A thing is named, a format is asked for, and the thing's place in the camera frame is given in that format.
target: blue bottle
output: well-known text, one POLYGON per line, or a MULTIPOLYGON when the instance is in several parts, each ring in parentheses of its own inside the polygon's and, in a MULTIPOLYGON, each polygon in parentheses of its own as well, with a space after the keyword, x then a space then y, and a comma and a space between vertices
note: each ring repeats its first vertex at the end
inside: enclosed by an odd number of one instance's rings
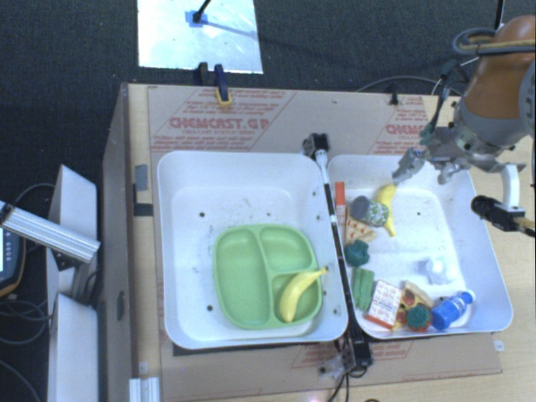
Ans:
POLYGON ((445 299, 440 305, 432 308, 432 326, 442 331, 452 322, 458 320, 467 310, 467 305, 475 301, 473 291, 461 291, 456 296, 445 299))

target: white tray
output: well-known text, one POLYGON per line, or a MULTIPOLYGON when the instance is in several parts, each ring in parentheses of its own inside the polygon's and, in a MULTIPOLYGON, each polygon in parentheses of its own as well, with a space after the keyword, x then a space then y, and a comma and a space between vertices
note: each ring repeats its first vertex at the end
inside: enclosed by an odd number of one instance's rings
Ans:
MULTIPOLYGON (((391 173, 400 157, 339 155, 329 163, 332 183, 343 181, 350 204, 359 195, 375 198, 377 191, 392 183, 391 173)), ((397 235, 389 237, 377 228, 370 242, 370 260, 363 268, 374 272, 375 280, 402 287, 412 281, 432 299, 452 296, 471 289, 477 301, 461 319, 445 331, 430 327, 428 332, 391 332, 364 318, 356 310, 359 325, 380 339, 429 337, 453 333, 497 332, 508 327, 513 310, 499 270, 486 225, 471 211, 476 196, 469 172, 455 174, 441 186, 438 172, 427 163, 413 178, 402 182, 392 203, 397 235), (458 278, 448 285, 432 285, 425 273, 427 259, 443 255, 457 267, 458 278)))
POLYGON ((162 246, 167 334, 190 349, 332 341, 348 323, 318 166, 299 154, 170 152, 157 167, 155 222, 162 246), (320 312, 293 327, 247 330, 219 307, 213 245, 242 224, 287 224, 311 242, 324 293, 320 312))

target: dark floor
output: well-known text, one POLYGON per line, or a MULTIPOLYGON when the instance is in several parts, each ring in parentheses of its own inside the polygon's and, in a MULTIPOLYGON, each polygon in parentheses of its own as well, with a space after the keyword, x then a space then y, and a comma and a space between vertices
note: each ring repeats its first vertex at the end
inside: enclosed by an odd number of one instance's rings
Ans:
MULTIPOLYGON (((230 75, 230 84, 314 90, 356 90, 391 75, 437 79, 456 57, 454 36, 493 27, 497 8, 497 0, 254 1, 264 74, 230 75)), ((504 20, 535 8, 536 0, 506 0, 504 20)), ((99 186, 119 84, 191 79, 181 70, 137 66, 137 0, 0 0, 0 199, 53 183, 62 163, 99 186)), ((399 82, 407 93, 430 93, 431 86, 399 82)), ((21 206, 46 215, 49 193, 36 191, 21 206)), ((28 256, 17 294, 44 300, 42 250, 28 256)), ((0 337, 35 328, 0 316, 0 337)), ((46 399, 46 334, 23 347, 0 343, 0 360, 46 399)), ((32 397, 2 365, 0 395, 32 397)))

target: light wood surface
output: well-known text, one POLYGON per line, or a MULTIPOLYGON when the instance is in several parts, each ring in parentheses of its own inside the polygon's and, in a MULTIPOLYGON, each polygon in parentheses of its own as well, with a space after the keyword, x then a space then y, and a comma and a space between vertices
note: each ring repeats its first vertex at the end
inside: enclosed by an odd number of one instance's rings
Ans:
MULTIPOLYGON (((436 107, 436 98, 423 97, 429 116, 436 107)), ((130 96, 131 157, 132 166, 147 164, 149 158, 149 134, 147 122, 147 87, 131 85, 130 96)), ((451 118, 449 106, 442 114, 440 125, 451 118)), ((514 152, 504 154, 503 161, 530 164, 532 139, 522 140, 514 152)), ((471 170, 478 194, 502 198, 501 178, 471 170)), ((521 205, 527 217, 534 220, 534 195, 530 167, 521 174, 521 205)), ((138 194, 139 202, 151 202, 151 190, 138 194)), ((390 401, 530 401, 536 394, 536 312, 535 312, 535 259, 534 239, 523 234, 503 233, 488 225, 490 238, 495 249, 503 278, 513 304, 513 322, 503 332, 496 333, 495 340, 502 342, 504 351, 499 354, 503 372, 501 374, 465 377, 459 379, 436 379, 403 384, 359 386, 350 389, 350 400, 379 402, 390 401)), ((160 374, 158 340, 157 283, 154 259, 154 232, 151 218, 136 219, 135 239, 137 256, 137 317, 138 354, 147 363, 147 376, 160 374)), ((242 402, 259 401, 305 401, 327 400, 331 391, 298 392, 248 397, 242 402)), ((344 400, 345 389, 341 389, 337 400, 344 400)))

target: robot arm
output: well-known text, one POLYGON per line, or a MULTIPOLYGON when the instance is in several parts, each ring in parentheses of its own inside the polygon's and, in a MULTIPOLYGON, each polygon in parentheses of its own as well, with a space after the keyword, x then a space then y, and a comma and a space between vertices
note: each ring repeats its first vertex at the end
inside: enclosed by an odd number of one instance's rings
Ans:
MULTIPOLYGON (((527 135, 534 139, 535 30, 536 17, 522 16, 497 32, 473 29, 456 37, 455 50, 481 58, 453 121, 438 127, 439 110, 449 92, 443 83, 436 114, 421 133, 425 149, 406 152, 393 172, 394 184, 417 173, 425 161, 440 171, 439 184, 448 183, 455 173, 471 166, 501 173, 502 203, 477 197, 473 211, 502 230, 534 235, 533 228, 526 228, 524 211, 518 207, 517 172, 525 165, 500 163, 497 157, 513 150, 527 135)), ((441 78, 444 81, 446 75, 441 74, 441 78)))

